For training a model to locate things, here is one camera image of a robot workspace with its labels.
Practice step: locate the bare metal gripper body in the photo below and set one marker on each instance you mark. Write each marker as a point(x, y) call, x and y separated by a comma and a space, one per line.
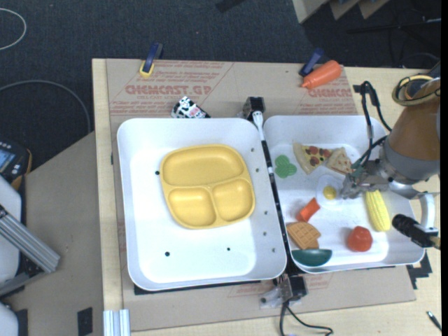
point(367, 178)

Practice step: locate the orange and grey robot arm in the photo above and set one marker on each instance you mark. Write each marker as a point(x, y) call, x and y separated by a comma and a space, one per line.
point(414, 135)

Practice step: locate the small toy pizza slice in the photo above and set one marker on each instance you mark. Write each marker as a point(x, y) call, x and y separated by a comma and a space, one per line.
point(339, 161)

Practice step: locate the yellow toy corn cob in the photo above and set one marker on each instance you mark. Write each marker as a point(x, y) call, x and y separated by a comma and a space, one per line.
point(378, 210)

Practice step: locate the toy fried egg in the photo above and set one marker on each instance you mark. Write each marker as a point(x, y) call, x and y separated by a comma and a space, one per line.
point(329, 192)

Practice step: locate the white plastic tray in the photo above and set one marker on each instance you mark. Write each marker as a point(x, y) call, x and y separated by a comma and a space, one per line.
point(196, 257)
point(336, 222)

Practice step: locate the red toy tomato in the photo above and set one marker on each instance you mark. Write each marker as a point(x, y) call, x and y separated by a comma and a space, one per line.
point(360, 239)

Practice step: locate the toy pepperoni pizza slice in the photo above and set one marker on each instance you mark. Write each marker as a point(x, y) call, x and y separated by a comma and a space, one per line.
point(309, 156)

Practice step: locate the orange toy carrot piece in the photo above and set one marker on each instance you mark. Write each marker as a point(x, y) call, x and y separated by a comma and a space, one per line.
point(308, 209)

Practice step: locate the green toy broccoli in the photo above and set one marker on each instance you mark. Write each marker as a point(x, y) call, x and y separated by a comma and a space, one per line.
point(284, 168)

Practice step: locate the brown toy waffle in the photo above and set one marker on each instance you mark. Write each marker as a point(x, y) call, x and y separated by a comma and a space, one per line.
point(304, 234)

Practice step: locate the dark green bowl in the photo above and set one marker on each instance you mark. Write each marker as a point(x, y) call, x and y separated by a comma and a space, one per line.
point(311, 257)

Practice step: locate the thin black and white rod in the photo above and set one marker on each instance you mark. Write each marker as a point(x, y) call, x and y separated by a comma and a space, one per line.
point(270, 166)

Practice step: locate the orange squeeze bottle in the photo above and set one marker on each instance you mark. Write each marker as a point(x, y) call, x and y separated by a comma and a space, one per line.
point(323, 73)

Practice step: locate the black pen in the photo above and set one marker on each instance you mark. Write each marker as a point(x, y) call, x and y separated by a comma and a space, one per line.
point(434, 320)

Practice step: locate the yellow divided plate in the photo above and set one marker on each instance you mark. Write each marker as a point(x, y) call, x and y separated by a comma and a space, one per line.
point(203, 184)

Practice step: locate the brown cardboard board red print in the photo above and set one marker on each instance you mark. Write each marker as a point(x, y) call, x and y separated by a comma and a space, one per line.
point(231, 82)

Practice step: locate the black and white cow-print carton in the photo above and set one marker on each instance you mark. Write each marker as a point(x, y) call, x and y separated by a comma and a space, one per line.
point(189, 110)

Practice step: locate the black cylinder on white bracket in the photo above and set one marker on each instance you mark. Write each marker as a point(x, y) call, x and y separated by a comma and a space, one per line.
point(411, 227)

